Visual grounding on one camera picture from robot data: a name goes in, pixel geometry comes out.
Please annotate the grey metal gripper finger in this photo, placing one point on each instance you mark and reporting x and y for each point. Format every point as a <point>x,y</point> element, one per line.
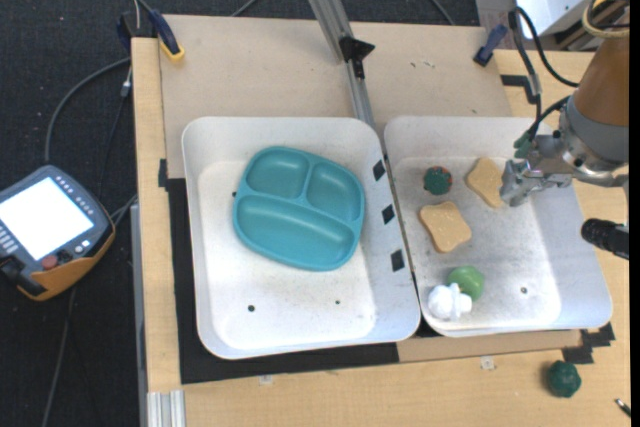
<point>532,188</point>
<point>512,191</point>

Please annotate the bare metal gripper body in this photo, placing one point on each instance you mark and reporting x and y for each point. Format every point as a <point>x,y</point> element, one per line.
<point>560,167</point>

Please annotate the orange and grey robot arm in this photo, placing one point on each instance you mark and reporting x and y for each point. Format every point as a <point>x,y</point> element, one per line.
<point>605,85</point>

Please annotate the tan toy bread slice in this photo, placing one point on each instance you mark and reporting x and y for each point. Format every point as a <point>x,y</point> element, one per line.
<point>484,180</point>
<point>445,226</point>

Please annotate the white plastic tray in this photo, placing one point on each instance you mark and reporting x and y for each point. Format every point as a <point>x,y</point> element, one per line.
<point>520,255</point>
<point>280,305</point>

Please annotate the dark green toy with red spots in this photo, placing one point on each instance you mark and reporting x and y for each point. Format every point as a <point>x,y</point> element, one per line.
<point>438,181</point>

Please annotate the light green toy vegetable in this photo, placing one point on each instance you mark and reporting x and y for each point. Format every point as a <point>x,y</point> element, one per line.
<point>468,280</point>

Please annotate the teal divided plate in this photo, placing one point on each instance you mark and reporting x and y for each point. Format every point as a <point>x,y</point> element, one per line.
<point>295,225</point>

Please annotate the pale brown flat board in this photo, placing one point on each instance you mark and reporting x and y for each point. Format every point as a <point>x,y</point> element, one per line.
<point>260,75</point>

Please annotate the black cylinder on white bracket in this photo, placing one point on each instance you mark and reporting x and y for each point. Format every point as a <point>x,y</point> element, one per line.
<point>602,233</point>

